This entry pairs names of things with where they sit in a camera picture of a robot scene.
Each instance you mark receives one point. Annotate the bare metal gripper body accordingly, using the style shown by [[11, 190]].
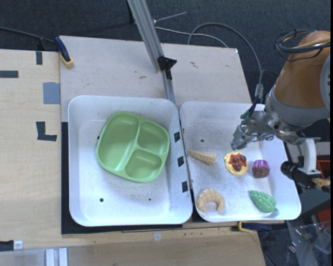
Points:
[[269, 125]]

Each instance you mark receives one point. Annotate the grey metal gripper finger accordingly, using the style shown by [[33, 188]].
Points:
[[251, 139], [238, 137]]

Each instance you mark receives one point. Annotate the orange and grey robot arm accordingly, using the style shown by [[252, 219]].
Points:
[[299, 84]]

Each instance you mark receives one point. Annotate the yellow tart with red berries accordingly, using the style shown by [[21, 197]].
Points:
[[236, 163]]

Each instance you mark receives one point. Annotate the white plastic tray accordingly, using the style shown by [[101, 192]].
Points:
[[211, 126], [86, 176]]

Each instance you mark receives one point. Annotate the purple and brown cupcake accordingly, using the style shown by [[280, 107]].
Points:
[[261, 169]]

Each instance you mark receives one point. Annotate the beige ice cream cone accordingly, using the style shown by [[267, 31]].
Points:
[[205, 157]]

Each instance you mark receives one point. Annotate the green grapes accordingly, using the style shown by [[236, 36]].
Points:
[[263, 201]]

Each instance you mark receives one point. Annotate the beige croissant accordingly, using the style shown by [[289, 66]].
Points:
[[209, 197]]

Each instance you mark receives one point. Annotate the green divided plate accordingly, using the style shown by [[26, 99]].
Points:
[[116, 145]]

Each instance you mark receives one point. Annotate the black cylinder on white bracket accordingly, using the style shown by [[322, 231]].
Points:
[[308, 159]]

